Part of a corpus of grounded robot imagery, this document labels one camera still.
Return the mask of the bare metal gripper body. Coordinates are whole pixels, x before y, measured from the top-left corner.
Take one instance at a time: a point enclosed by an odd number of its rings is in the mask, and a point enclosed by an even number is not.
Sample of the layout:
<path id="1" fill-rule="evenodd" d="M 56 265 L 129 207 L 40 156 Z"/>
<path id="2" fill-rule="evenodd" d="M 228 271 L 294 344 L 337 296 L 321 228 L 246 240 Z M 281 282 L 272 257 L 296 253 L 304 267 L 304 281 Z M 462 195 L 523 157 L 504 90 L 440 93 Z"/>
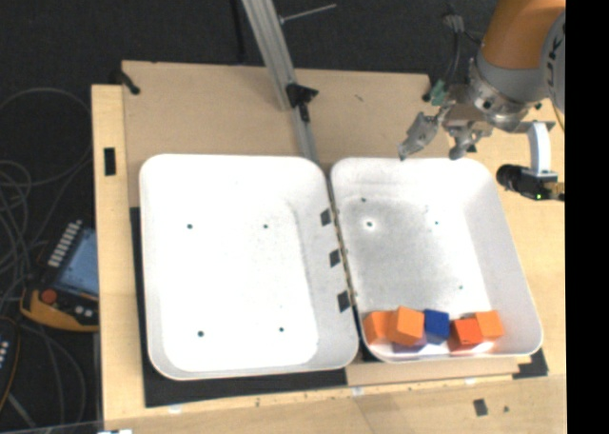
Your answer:
<path id="1" fill-rule="evenodd" d="M 441 105 L 441 126 L 458 134 L 489 135 L 494 128 L 513 132 L 529 111 L 529 104 L 509 98 L 471 66 L 465 83 L 453 85 Z"/>

